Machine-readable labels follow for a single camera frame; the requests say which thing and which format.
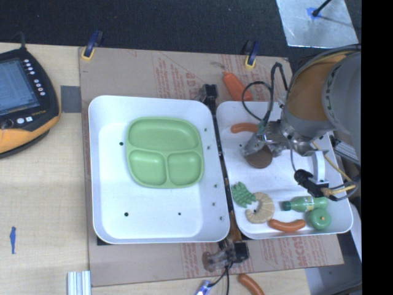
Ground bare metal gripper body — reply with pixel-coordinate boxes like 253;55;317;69
259;120;311;157

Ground brown round biscuit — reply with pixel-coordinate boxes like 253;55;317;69
246;147;274;170

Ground orange sausage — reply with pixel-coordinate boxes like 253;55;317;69
230;122;259;135
238;273;265;295
268;218;307;234

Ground white plastic tray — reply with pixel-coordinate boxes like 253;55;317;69
88;95;231;245
216;100;354;240

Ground green grapes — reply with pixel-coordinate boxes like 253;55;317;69
230;181;257;209

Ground green bottle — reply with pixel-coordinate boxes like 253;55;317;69
281;195;329;213

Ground orange carrot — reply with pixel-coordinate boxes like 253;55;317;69
222;71;254;102

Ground green divided plate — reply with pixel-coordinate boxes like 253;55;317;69
125;117;205;190

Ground brown cardboard board red print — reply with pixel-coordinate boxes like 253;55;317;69
78;46;345;287

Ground black block with thin wires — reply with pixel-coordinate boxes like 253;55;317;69
201;240;249;270
198;84;219;104

